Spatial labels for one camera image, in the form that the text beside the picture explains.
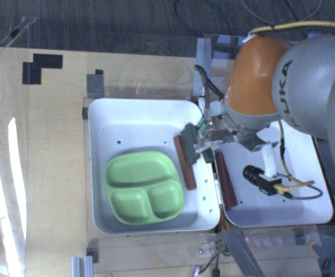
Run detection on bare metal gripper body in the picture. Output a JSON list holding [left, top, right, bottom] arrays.
[[196, 114, 244, 155]]

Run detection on thin black and white rod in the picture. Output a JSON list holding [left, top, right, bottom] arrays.
[[211, 162, 223, 213]]

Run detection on white plastic tray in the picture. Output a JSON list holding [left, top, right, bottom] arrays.
[[87, 98, 221, 236], [213, 119, 334, 229]]

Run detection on green divided plate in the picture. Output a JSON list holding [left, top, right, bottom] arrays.
[[104, 151, 185, 226]]

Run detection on black cylinder on white bracket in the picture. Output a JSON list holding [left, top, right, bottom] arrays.
[[242, 144, 284, 197]]

